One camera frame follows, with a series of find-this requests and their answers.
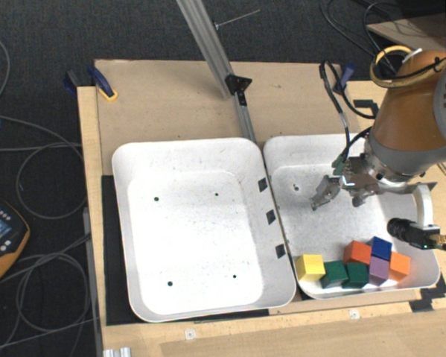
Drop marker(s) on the yellow cube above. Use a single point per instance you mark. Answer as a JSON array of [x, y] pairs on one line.
[[309, 267]]

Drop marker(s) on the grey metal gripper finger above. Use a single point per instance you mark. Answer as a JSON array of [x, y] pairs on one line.
[[359, 200], [325, 193]]

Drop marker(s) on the brown cardboard board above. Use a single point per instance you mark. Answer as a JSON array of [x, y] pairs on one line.
[[174, 109]]

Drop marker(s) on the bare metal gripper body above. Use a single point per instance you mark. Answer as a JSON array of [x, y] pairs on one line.
[[361, 176]]

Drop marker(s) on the orange cube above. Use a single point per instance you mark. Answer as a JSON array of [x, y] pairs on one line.
[[357, 252], [400, 266]]

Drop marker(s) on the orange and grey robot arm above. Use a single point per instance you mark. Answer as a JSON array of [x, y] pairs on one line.
[[406, 119]]

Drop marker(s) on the white plastic tray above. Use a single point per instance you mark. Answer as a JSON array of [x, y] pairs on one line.
[[196, 235], [322, 228]]

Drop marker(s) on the green cube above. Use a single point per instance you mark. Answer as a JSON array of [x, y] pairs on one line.
[[356, 275], [334, 273]]

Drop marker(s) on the blue cube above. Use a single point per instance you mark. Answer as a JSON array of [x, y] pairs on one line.
[[381, 248]]

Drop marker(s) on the purple cube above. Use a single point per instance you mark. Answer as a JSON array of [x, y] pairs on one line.
[[378, 270]]

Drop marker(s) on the black cylinder on white bracket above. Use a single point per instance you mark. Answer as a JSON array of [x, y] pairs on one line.
[[408, 231]]

